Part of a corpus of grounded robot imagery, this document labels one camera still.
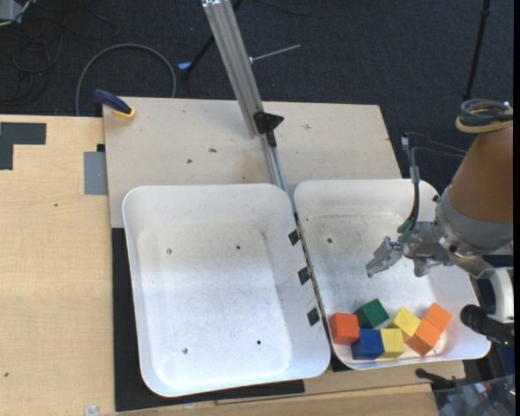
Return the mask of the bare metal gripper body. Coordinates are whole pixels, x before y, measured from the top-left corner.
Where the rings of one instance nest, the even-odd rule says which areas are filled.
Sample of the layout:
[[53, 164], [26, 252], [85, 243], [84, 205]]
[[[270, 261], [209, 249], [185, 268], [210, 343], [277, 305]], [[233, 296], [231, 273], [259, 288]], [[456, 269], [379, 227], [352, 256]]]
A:
[[459, 231], [446, 223], [419, 222], [402, 245], [402, 253], [435, 258], [442, 265], [456, 266], [470, 276], [491, 276], [496, 270], [513, 269], [513, 256], [504, 250], [510, 239], [501, 234], [499, 224], [478, 221]]

